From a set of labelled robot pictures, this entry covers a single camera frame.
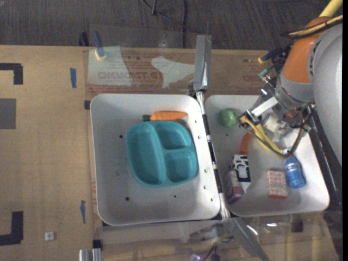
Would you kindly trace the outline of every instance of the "teal plastic dish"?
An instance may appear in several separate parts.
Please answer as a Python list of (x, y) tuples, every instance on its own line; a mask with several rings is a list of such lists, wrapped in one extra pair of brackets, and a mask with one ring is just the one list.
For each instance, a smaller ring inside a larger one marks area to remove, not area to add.
[(127, 132), (127, 157), (135, 179), (147, 187), (182, 184), (198, 174), (197, 153), (188, 130), (173, 121), (135, 124)]

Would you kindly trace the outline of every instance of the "white sink basin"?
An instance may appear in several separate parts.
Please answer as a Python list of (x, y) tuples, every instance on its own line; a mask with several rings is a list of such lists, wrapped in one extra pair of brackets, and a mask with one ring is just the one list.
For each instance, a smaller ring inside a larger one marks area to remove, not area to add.
[[(257, 96), (216, 95), (206, 100), (206, 113), (221, 176), (228, 171), (230, 157), (239, 154), (240, 141), (245, 131), (238, 126), (233, 128), (221, 126), (218, 121), (219, 113), (226, 108), (232, 108), (240, 115), (251, 108), (257, 98)], [(284, 141), (284, 146), (291, 147), (295, 138), (296, 132), (289, 134)], [(248, 157), (251, 184), (246, 194), (235, 203), (229, 204), (228, 209), (242, 217), (325, 210), (329, 205), (330, 197), (308, 134), (302, 138), (295, 151), (295, 157), (302, 165), (306, 185), (299, 189), (288, 187), (287, 199), (269, 198), (266, 172), (271, 168), (284, 167), (285, 160), (263, 149), (254, 138), (249, 145)]]
[[(137, 181), (127, 159), (127, 132), (156, 111), (182, 111), (178, 122), (190, 132), (198, 158), (198, 174), (170, 187), (146, 187)], [(184, 95), (102, 94), (91, 102), (97, 182), (97, 209), (112, 226), (209, 220), (220, 200), (204, 122), (198, 102)]]

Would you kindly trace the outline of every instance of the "toy carrot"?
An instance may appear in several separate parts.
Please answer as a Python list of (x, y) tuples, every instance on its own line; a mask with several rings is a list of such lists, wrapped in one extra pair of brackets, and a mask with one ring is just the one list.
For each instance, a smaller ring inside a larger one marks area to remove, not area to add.
[(152, 115), (143, 115), (144, 121), (174, 121), (187, 116), (187, 113), (181, 111), (158, 111)]
[(246, 133), (240, 142), (240, 154), (248, 155), (249, 153), (249, 142), (253, 139), (252, 134)]

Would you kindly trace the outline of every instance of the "orange object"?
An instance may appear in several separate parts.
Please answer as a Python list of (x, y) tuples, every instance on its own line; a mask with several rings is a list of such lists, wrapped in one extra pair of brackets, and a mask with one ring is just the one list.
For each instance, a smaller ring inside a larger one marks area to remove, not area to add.
[(150, 116), (150, 121), (174, 121), (187, 116), (187, 113), (180, 111), (158, 111)]
[(252, 134), (246, 133), (240, 142), (240, 154), (248, 155), (249, 153), (249, 142), (253, 138)]
[[(320, 16), (306, 25), (306, 28), (318, 25), (330, 20), (330, 17)], [(323, 32), (319, 32), (294, 42), (287, 61), (283, 67), (283, 75), (286, 79), (298, 83), (310, 83), (307, 70), (307, 60), (313, 44)]]

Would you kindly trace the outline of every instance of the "dark carpet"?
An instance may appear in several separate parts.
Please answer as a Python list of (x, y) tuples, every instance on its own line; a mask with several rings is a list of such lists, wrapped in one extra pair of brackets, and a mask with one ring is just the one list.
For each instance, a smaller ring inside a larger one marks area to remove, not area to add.
[(98, 30), (104, 44), (195, 47), (208, 32), (213, 48), (286, 46), (281, 33), (303, 28), (330, 0), (0, 0), (0, 44), (78, 46)]

